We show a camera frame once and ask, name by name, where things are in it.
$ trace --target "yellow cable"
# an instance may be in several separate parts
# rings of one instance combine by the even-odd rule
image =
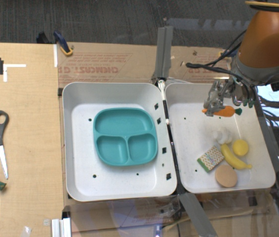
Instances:
[[[245,3],[248,4],[248,5],[267,6],[267,7],[279,8],[279,3],[274,3],[274,2],[245,1]]]

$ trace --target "teal divided plate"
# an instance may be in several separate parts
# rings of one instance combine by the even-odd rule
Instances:
[[[93,134],[99,158],[112,166],[152,161],[158,151],[156,127],[151,116],[138,108],[112,108],[94,118]]]

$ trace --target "banana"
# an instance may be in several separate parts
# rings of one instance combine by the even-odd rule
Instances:
[[[225,157],[226,162],[236,168],[236,169],[244,169],[244,168],[252,168],[251,164],[247,164],[243,162],[242,160],[238,159],[229,149],[227,144],[221,145],[220,148],[223,156]]]

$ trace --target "scissors blade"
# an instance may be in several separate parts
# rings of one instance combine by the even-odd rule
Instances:
[[[1,165],[2,165],[2,168],[3,168],[5,178],[8,179],[7,165],[6,165],[5,152],[4,152],[3,145],[0,146],[0,160],[1,160]]]

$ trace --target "white tray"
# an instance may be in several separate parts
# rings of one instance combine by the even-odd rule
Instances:
[[[201,111],[210,87],[210,84],[173,83],[165,90],[183,186],[196,194],[271,187],[276,176],[255,109],[241,106],[240,116],[207,117]],[[233,106],[230,99],[225,99],[224,104]],[[197,162],[212,146],[219,146],[212,132],[221,127],[233,133],[233,142],[241,138],[249,144],[249,152],[241,159],[252,164],[252,169],[236,170],[238,183],[233,188],[221,187],[215,180],[215,169],[207,173]]]
[[[140,108],[153,118],[158,138],[158,153],[153,161],[120,167],[107,165],[98,157],[93,119],[101,110],[120,107]],[[175,191],[177,179],[157,87],[149,83],[74,82],[63,90],[63,108],[66,182],[73,199],[162,197]]]

